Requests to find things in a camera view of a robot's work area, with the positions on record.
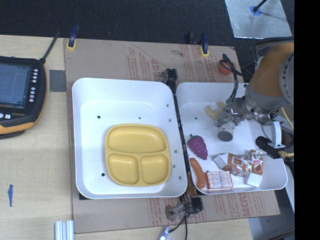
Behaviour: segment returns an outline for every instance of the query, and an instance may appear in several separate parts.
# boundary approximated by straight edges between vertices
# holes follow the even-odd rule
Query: blue clamp
[[[209,55],[209,51],[208,51],[208,43],[209,43],[209,41],[208,41],[208,36],[206,35],[206,33],[202,33],[201,34],[201,47],[200,47],[200,49],[201,49],[201,54],[202,54],[202,56],[208,56]]]
[[[80,26],[78,24],[74,24],[72,26],[72,30],[71,30],[71,35],[70,38],[68,39],[68,42],[66,43],[66,48],[69,50],[74,50],[76,48],[76,37],[78,34]]]

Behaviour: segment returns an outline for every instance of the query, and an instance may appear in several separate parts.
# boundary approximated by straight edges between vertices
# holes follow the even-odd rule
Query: sausage
[[[200,166],[200,164],[198,163],[198,161],[195,158],[190,158],[190,165],[193,168],[195,175],[196,175],[196,186],[199,189],[203,189],[206,185],[206,181],[205,181],[205,174]]]

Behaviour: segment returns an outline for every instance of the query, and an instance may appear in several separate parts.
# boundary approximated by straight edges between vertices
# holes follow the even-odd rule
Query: table surface
[[[40,59],[51,37],[0,35],[0,56]],[[64,39],[58,38],[45,70],[65,70]],[[22,135],[0,139],[0,239],[53,240],[56,221],[73,219],[65,92],[47,93],[39,122]],[[8,190],[13,185],[12,206]],[[153,240],[162,227],[82,233],[75,240]],[[185,239],[182,224],[171,239]],[[248,219],[187,225],[188,239],[252,239]]]

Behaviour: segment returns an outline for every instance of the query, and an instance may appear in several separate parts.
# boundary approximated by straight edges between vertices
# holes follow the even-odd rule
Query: yellow plate
[[[114,125],[105,135],[104,148],[108,174],[120,185],[154,186],[170,175],[168,140],[155,126]]]

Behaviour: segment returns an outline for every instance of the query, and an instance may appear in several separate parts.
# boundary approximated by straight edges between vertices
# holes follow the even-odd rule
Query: gray square
[[[280,0],[224,0],[236,38],[265,39],[291,37],[292,33]]]

